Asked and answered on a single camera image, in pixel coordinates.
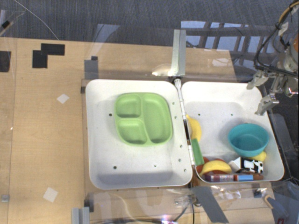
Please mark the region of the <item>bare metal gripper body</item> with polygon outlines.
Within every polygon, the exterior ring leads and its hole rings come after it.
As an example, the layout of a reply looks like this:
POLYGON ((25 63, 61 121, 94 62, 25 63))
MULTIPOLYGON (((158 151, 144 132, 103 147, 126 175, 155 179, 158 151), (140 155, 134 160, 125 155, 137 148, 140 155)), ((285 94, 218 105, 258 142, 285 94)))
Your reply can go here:
POLYGON ((288 53, 280 54, 277 68, 293 73, 294 76, 277 73, 271 85, 271 93, 284 93, 292 97, 299 93, 298 63, 288 53))

